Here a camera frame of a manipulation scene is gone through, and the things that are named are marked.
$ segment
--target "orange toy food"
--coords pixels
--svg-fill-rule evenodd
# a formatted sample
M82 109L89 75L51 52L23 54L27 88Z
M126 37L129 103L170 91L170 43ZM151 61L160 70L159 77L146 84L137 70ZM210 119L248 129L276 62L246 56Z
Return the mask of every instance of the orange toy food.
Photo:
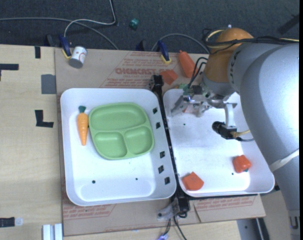
M237 156L232 163L237 173L247 172L252 166L251 162L244 154Z
M78 109L79 109L79 114L77 116L77 128L78 128L81 144L85 146L87 142L89 118L88 115L85 113L86 110L85 106L79 106Z
M178 78L178 75L172 69L163 71L159 74L162 76L163 81L169 85L171 85Z
M187 190L196 191L200 190L204 185L204 182L201 178L197 176L196 173L192 172L191 174L182 178L182 183L184 184Z
M195 69L195 62L186 51L182 50L179 51L178 59L186 77L191 78Z

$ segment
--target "carrot green top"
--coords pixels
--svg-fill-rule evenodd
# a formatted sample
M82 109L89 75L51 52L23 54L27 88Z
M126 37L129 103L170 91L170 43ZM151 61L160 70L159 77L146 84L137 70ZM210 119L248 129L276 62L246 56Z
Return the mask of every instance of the carrot green top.
M86 110L86 107L85 106L79 106L78 109L79 109L80 113L84 113L85 110Z

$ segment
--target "toy carrot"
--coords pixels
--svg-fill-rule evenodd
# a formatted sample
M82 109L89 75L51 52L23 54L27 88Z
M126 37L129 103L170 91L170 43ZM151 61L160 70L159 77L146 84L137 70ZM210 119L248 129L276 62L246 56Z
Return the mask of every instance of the toy carrot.
M77 116L77 128L78 128L81 144L85 146L87 141L89 118L88 115L85 113L86 110L85 106L79 106L78 109L79 109L79 114Z

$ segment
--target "wooden table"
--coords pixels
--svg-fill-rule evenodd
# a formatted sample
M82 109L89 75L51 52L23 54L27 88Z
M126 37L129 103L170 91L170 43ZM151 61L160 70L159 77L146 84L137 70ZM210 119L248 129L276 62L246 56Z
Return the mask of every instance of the wooden table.
M42 94L41 76L55 75L54 48L0 44L0 218L22 218L23 225L0 228L0 240L41 239L42 225L62 223L57 97ZM37 127L35 110L53 127ZM240 240L235 220L181 226L187 239ZM165 228L68 236L70 240L157 239ZM171 240L182 239L176 227Z

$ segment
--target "small green object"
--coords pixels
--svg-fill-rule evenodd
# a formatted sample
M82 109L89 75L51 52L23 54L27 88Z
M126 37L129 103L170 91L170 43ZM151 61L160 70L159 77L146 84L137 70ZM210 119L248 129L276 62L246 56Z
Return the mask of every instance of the small green object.
M187 83L181 83L181 84L178 86L178 89L184 89L186 86L188 86Z
M129 23L129 26L133 29L133 30L136 30L137 27L138 27L138 23L139 23L139 20L136 19L136 18L133 18L130 23Z
M135 103L93 108L89 113L89 128L97 152L109 160L138 157L154 147L149 118Z

